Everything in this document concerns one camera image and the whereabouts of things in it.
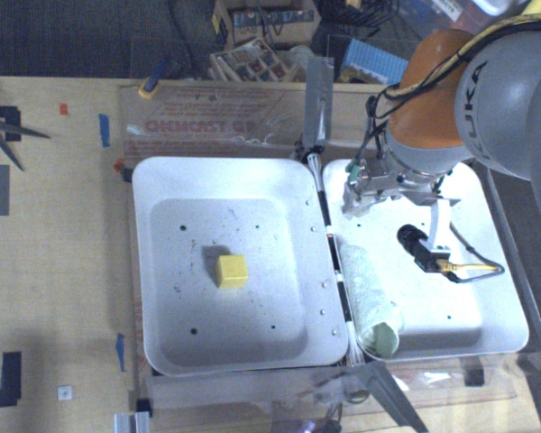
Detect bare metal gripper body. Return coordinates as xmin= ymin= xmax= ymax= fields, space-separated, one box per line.
xmin=349 ymin=157 xmax=462 ymax=207

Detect thin black and white rod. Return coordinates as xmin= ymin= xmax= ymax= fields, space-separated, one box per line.
xmin=306 ymin=151 xmax=361 ymax=365

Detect pale green rolled cloth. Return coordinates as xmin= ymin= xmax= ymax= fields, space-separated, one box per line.
xmin=337 ymin=244 xmax=405 ymax=359

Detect white plastic tray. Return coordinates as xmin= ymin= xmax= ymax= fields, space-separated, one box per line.
xmin=322 ymin=158 xmax=530 ymax=363
xmin=131 ymin=155 xmax=349 ymax=377

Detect yellow cube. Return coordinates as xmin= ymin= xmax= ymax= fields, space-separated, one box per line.
xmin=215 ymin=253 xmax=249 ymax=290

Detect brown cardboard board, red print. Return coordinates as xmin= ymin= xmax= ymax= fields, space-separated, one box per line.
xmin=119 ymin=82 xmax=519 ymax=417

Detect grey metal scissors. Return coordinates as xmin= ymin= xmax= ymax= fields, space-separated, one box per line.
xmin=0 ymin=78 xmax=51 ymax=171

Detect black block with thin wires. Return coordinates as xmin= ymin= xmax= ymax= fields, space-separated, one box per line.
xmin=296 ymin=134 xmax=326 ymax=156

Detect black cylinder on white bracket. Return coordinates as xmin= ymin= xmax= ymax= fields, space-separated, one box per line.
xmin=396 ymin=198 xmax=453 ymax=273

